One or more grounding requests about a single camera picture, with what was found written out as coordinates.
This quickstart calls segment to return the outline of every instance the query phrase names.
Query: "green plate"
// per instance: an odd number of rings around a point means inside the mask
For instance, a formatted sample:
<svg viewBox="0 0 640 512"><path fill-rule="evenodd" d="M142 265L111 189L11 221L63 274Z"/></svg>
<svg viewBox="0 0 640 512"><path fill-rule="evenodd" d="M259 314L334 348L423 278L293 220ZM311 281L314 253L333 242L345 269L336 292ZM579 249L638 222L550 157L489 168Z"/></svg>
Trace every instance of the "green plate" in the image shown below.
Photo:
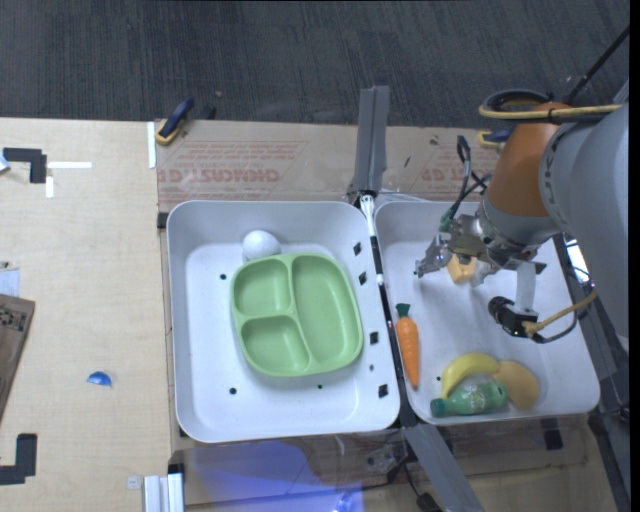
<svg viewBox="0 0 640 512"><path fill-rule="evenodd" d="M231 310L247 361L273 377L337 370L362 350L347 275L323 254L278 254L244 264L231 282Z"/></svg>

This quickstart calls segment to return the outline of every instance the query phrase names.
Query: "plastic bottle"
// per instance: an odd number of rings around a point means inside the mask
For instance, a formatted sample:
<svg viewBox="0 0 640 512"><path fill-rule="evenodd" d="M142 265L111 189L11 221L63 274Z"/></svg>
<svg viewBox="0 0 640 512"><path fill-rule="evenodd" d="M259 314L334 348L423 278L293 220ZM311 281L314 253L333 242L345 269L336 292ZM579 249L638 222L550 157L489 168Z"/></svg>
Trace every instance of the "plastic bottle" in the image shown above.
<svg viewBox="0 0 640 512"><path fill-rule="evenodd" d="M451 415L482 414L499 409L507 403L507 390L501 382L491 380L473 386L461 386L448 398L431 400L431 414L435 418Z"/></svg>

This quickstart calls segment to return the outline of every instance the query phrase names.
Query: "white tape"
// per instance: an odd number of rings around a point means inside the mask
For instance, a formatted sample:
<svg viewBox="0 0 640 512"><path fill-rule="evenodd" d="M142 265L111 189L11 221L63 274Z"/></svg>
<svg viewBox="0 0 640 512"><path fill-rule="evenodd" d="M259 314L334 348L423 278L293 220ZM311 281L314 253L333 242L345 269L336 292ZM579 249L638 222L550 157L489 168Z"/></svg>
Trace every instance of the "white tape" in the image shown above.
<svg viewBox="0 0 640 512"><path fill-rule="evenodd" d="M20 297L20 269L0 269L0 293Z"/></svg>
<svg viewBox="0 0 640 512"><path fill-rule="evenodd" d="M131 475L127 477L127 489L140 489L142 487L142 476Z"/></svg>
<svg viewBox="0 0 640 512"><path fill-rule="evenodd" d="M44 185L44 194L48 199L53 197L53 176L47 176Z"/></svg>
<svg viewBox="0 0 640 512"><path fill-rule="evenodd" d="M147 123L147 144L149 147L149 169L156 167L156 126L153 121Z"/></svg>

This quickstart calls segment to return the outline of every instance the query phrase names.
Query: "carrot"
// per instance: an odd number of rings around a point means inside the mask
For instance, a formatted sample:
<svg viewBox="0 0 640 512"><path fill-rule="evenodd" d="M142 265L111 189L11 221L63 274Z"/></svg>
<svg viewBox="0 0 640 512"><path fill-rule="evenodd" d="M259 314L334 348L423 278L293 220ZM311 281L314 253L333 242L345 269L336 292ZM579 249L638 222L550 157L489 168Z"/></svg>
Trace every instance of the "carrot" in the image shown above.
<svg viewBox="0 0 640 512"><path fill-rule="evenodd" d="M417 388L420 376L418 326L407 316L410 307L409 304L396 304L396 309L400 315L396 322L396 334L398 335L398 345L400 345L404 371L411 385Z"/></svg>

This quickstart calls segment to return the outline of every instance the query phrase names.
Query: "banana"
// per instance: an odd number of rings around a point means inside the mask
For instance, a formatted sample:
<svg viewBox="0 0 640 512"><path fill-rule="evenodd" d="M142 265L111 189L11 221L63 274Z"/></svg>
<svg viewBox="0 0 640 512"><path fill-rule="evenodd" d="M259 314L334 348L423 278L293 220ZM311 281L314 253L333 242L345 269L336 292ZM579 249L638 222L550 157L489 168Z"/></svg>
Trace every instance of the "banana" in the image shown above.
<svg viewBox="0 0 640 512"><path fill-rule="evenodd" d="M449 392L472 373L495 373L499 369L498 361L482 352L467 352L458 356L445 367L440 375L441 397L447 398Z"/></svg>

